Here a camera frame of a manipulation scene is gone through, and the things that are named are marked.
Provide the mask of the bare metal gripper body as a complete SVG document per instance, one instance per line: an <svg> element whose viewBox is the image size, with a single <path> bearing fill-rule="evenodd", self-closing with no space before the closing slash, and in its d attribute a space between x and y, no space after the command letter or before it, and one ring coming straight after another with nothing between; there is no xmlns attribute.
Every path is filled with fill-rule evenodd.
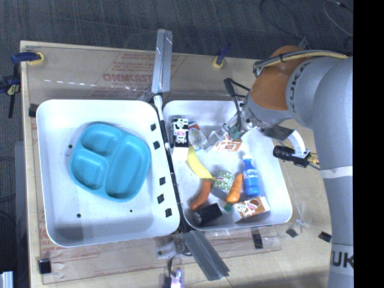
<svg viewBox="0 0 384 288"><path fill-rule="evenodd" d="M252 129L252 126L251 122L247 122L241 114L237 113L223 124L228 139L240 139Z"/></svg>

